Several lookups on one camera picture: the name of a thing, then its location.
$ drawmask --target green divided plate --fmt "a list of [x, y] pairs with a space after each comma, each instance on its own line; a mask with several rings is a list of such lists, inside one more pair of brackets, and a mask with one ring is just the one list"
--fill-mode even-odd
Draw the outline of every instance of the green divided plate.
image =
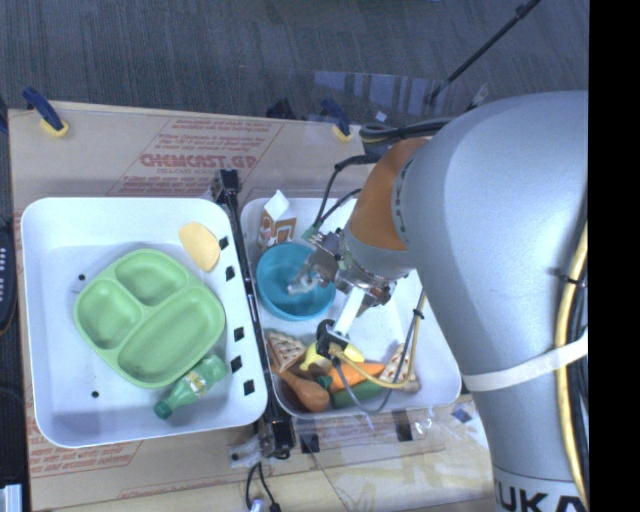
[[181, 263], [155, 249], [132, 251], [80, 292], [82, 337], [133, 384], [159, 388], [191, 369], [218, 341], [218, 297]]

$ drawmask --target yellow cable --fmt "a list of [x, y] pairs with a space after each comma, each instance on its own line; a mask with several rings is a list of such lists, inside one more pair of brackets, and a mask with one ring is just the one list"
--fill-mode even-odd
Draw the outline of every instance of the yellow cable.
[[[420, 304], [418, 305], [418, 311], [422, 312], [422, 309], [424, 308], [424, 303], [426, 302], [426, 300], [427, 300], [426, 295], [422, 295], [422, 298], [420, 299]], [[402, 387], [408, 384], [409, 379], [411, 378], [411, 374], [413, 373], [413, 362], [415, 361], [416, 346], [418, 345], [418, 328], [420, 326], [420, 318], [421, 318], [420, 315], [416, 317], [416, 323], [413, 327], [413, 337], [411, 341], [411, 355], [409, 356], [409, 367], [408, 367], [409, 370], [407, 371], [406, 378], [402, 381], [386, 382], [378, 379], [377, 377], [374, 377], [373, 375], [368, 374], [366, 371], [360, 368], [355, 362], [349, 359], [344, 354], [340, 346], [335, 343], [332, 343], [329, 346], [329, 354], [332, 356], [336, 356], [338, 359], [340, 359], [340, 361], [347, 363], [349, 366], [351, 366], [351, 368], [353, 368], [356, 372], [362, 375], [365, 379], [377, 384], [378, 386], [381, 386], [383, 388], [401, 389]]]
[[[585, 266], [587, 259], [587, 222], [585, 221], [580, 242], [578, 248], [573, 257], [571, 268], [569, 270], [569, 279], [577, 281], [580, 279], [580, 275]], [[567, 344], [567, 331], [569, 324], [569, 316], [571, 313], [571, 304], [575, 296], [576, 285], [575, 283], [567, 282], [562, 292], [560, 299], [560, 306], [558, 310], [558, 318], [556, 320], [556, 332], [555, 332], [555, 346], [563, 347]], [[571, 467], [571, 473], [575, 480], [580, 499], [582, 500], [585, 508], [589, 509], [586, 499], [586, 490], [584, 480], [582, 477], [582, 471], [580, 469], [580, 459], [576, 450], [574, 440], [573, 423], [571, 420], [571, 410], [569, 403], [569, 383], [567, 376], [567, 367], [556, 370], [557, 399], [558, 408], [560, 410], [560, 424], [562, 426], [562, 435], [564, 440], [565, 449], [567, 451], [567, 458], [569, 459], [569, 466]]]

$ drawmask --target blue bowl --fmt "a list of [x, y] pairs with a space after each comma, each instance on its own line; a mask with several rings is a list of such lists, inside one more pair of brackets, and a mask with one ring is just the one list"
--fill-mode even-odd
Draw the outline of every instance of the blue bowl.
[[287, 291], [287, 286], [311, 253], [313, 250], [309, 247], [287, 242], [269, 248], [258, 261], [258, 296], [267, 310], [278, 318], [292, 322], [309, 320], [324, 313], [333, 303], [336, 296], [333, 283], [326, 288], [316, 286], [295, 296]]

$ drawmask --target gray carpet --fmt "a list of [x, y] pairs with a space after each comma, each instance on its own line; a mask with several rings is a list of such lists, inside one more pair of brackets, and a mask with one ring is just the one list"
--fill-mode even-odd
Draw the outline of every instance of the gray carpet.
[[[0, 95], [264, 116], [287, 98], [298, 118], [331, 95], [355, 123], [456, 114], [487, 101], [587, 89], [588, 0], [543, 0], [425, 107], [441, 83], [515, 15], [520, 0], [3, 0]], [[0, 214], [12, 212], [0, 141]], [[19, 326], [0, 337], [0, 386], [21, 394]], [[28, 483], [24, 419], [0, 394], [0, 486]]]

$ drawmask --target white tray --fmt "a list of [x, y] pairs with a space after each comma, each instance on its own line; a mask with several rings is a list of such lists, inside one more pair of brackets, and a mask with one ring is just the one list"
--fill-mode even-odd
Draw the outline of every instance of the white tray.
[[[211, 273], [197, 268], [178, 238], [192, 221], [228, 243]], [[266, 383], [231, 225], [219, 206], [205, 199], [41, 199], [24, 211], [22, 244], [35, 417], [51, 442], [71, 448], [126, 442], [247, 425], [262, 415]], [[73, 320], [75, 299], [91, 277], [142, 247], [183, 263], [216, 293], [226, 314], [213, 352], [229, 365], [227, 376], [167, 420], [153, 405], [170, 386], [150, 390], [125, 380]]]
[[[255, 270], [262, 254], [257, 244], [258, 228], [262, 207], [269, 198], [255, 199], [243, 208], [241, 224], [243, 237], [248, 253], [251, 271]], [[309, 245], [302, 240], [302, 233], [313, 223], [320, 207], [320, 199], [288, 198], [297, 224], [293, 241]], [[325, 212], [335, 200], [329, 200]], [[355, 205], [352, 199], [336, 210], [322, 226], [321, 231], [327, 232], [336, 227], [344, 227]], [[349, 330], [351, 342], [357, 346], [366, 359], [386, 362], [393, 352], [392, 348], [398, 343], [404, 343], [413, 310], [416, 308], [421, 284], [417, 272], [412, 271], [406, 279], [401, 279], [391, 300], [383, 307], [369, 308], [353, 322]], [[276, 330], [300, 339], [305, 345], [315, 342], [315, 332], [318, 323], [324, 318], [337, 319], [346, 301], [346, 295], [337, 292], [336, 299], [329, 310], [322, 316], [303, 322], [289, 322], [281, 320], [267, 311], [258, 301], [258, 313], [263, 331]], [[460, 394], [461, 377], [458, 365], [440, 330], [431, 306], [425, 304], [424, 320], [420, 322], [418, 333], [418, 347], [414, 363], [415, 373], [421, 384], [420, 391], [408, 393], [394, 391], [383, 412], [395, 410], [413, 410], [454, 402]], [[322, 413], [310, 413], [291, 403], [282, 388], [282, 381], [274, 375], [274, 390], [282, 407], [292, 416], [302, 419], [318, 419], [323, 417], [346, 416], [358, 412], [359, 409], [349, 407], [345, 409], [327, 409]], [[376, 408], [381, 399], [366, 402], [368, 408]]]

